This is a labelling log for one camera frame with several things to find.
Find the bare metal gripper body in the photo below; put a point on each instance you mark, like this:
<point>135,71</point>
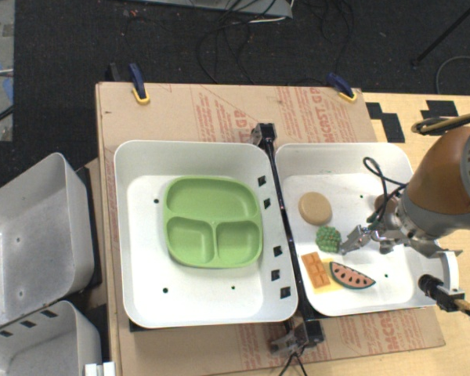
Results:
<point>391,219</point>

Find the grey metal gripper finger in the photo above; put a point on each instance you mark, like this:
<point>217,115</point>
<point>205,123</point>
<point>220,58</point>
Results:
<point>387,247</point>
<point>354,242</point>

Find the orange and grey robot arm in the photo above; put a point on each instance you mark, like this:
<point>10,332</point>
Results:
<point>440,178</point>

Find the green grapes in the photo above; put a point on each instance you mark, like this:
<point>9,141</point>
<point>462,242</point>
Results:
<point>328,239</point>

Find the red and green watermelon slice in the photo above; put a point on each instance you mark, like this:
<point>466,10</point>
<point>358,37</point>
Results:
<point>350,278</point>

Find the orange waffle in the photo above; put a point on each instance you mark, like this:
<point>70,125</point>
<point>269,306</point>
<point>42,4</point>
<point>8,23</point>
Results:
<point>315,270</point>

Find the yellow flat slice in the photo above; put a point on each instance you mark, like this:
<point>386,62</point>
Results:
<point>332,286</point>

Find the tan round biscuit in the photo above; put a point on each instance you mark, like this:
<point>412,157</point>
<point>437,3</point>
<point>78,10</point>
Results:
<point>315,208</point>

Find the white plastic tray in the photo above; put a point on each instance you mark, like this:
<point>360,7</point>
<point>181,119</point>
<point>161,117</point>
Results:
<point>203,300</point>
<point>35,241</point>
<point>376,300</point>
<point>39,343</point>

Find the thin black rod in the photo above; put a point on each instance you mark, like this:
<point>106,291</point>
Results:
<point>288,225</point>

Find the green divided plate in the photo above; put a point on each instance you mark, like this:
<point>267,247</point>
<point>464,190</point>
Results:
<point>211,214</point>

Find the brown cardboard board red print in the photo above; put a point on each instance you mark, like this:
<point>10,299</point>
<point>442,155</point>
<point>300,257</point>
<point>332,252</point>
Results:
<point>172,112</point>

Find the black cylinder on white bracket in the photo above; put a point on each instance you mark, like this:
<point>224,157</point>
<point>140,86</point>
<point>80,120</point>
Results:
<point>436,290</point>

